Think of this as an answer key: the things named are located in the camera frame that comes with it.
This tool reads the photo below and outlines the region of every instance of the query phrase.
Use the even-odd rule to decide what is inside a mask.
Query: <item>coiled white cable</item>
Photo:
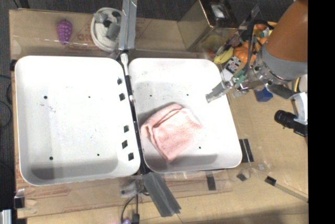
[[[104,13],[108,15],[107,20],[116,23],[117,18],[112,15],[113,12],[118,12],[120,15],[122,14],[120,10],[109,7],[103,7],[97,11],[97,13]],[[91,36],[94,44],[101,50],[112,53],[118,48],[119,35],[115,41],[112,41],[106,37],[107,30],[108,28],[106,28],[103,23],[96,22],[95,18],[93,17],[91,22]]]

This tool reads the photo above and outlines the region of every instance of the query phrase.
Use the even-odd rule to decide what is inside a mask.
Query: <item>pink towel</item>
[[[171,163],[192,143],[201,128],[189,109],[172,104],[152,115],[140,131],[142,136],[150,136],[158,152]]]

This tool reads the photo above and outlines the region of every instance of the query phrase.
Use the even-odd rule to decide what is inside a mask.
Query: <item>hole in bin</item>
[[[119,94],[119,97],[120,97],[120,101],[122,101],[122,100],[124,100],[126,98],[125,95],[124,95],[124,93]]]
[[[128,154],[128,161],[131,161],[132,159],[134,159],[134,154],[131,152]]]
[[[124,149],[126,146],[128,146],[128,141],[125,140],[124,142],[122,142],[122,148]]]

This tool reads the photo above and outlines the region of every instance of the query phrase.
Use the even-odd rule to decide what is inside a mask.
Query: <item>white tray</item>
[[[17,61],[15,78],[20,171],[28,183],[137,172],[140,156],[124,72],[117,61],[28,56]]]
[[[159,109],[178,103],[204,126],[194,143],[167,164],[141,137],[147,166],[159,173],[232,168],[242,152],[226,96],[207,103],[205,95],[220,81],[215,64],[202,59],[135,59],[129,64],[139,126]]]

